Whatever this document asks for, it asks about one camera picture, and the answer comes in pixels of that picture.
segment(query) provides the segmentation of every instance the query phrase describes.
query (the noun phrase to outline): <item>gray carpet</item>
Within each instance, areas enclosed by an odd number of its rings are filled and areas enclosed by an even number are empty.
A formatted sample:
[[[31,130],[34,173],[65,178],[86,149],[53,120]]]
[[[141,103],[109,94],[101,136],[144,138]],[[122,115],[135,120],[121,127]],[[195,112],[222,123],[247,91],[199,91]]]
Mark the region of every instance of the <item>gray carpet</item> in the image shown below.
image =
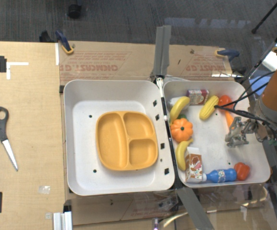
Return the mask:
[[[83,0],[81,16],[67,16],[76,0],[0,0],[0,41],[55,39],[155,43],[156,27],[172,25],[171,44],[235,49],[235,69],[254,66],[277,37],[277,8],[251,30],[277,0]]]

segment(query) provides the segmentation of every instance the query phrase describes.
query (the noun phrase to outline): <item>blue clamp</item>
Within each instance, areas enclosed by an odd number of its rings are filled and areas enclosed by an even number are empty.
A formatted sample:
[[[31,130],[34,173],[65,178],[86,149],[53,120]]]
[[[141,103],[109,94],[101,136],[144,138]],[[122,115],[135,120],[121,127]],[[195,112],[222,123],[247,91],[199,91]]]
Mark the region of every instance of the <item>blue clamp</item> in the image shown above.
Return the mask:
[[[57,40],[61,41],[62,49],[66,54],[71,55],[73,53],[73,48],[69,45],[67,38],[63,35],[60,30],[56,30],[55,32]]]
[[[234,57],[238,57],[239,56],[239,52],[234,50],[234,49],[225,49],[225,50],[215,50],[215,56],[217,57],[224,57],[227,56],[229,58],[229,62],[231,62],[231,60],[234,59]]]

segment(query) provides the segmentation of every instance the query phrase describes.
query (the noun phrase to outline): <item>blue bottle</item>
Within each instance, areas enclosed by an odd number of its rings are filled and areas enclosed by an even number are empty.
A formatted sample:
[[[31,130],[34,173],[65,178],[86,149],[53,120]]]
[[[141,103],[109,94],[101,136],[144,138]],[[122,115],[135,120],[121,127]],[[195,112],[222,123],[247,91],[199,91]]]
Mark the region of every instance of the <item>blue bottle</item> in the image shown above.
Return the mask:
[[[203,173],[203,181],[212,181],[215,183],[220,182],[233,182],[237,178],[237,173],[235,169],[227,169],[227,170],[213,170],[212,172],[205,174]]]

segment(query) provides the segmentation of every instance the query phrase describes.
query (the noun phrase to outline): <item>yellow corn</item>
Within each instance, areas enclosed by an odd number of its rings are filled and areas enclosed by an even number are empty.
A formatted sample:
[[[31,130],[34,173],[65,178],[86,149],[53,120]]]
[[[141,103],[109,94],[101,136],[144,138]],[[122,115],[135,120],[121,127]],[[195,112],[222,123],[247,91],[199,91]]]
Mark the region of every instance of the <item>yellow corn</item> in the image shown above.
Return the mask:
[[[204,106],[201,108],[199,113],[199,118],[202,120],[207,119],[214,111],[215,105],[218,105],[219,103],[219,97],[216,95],[213,95],[211,98],[207,100],[207,102],[204,104]]]

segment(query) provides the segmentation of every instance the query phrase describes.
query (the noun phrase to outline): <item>white tray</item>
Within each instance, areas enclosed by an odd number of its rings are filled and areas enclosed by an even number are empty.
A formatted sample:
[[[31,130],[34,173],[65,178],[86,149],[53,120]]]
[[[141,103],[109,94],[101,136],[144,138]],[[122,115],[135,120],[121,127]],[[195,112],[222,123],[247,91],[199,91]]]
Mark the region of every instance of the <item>white tray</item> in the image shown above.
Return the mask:
[[[155,84],[149,81],[73,80],[64,88],[64,104],[67,180],[75,194],[161,191],[173,185],[175,174],[161,96]],[[155,164],[137,171],[112,171],[102,165],[96,148],[96,121],[111,111],[142,112],[153,121],[159,147]]]
[[[244,92],[242,85],[232,81],[169,81],[164,85],[166,103],[173,97],[186,95],[187,90],[207,89],[210,94],[228,95],[234,101]],[[240,101],[236,109],[247,111],[248,99]],[[185,172],[178,169],[182,183],[188,187],[201,188],[210,186],[222,186],[227,184],[253,184],[264,183],[270,177],[270,166],[265,155],[262,143],[258,142],[255,134],[247,134],[249,144],[229,148],[226,145],[225,135],[229,133],[224,113],[216,109],[205,121],[199,119],[202,105],[191,105],[188,110],[182,112],[193,123],[193,143],[190,146],[200,148],[202,154],[203,172],[209,173],[215,169],[233,168],[237,162],[244,162],[251,167],[249,176],[245,181],[226,183],[186,183]]]

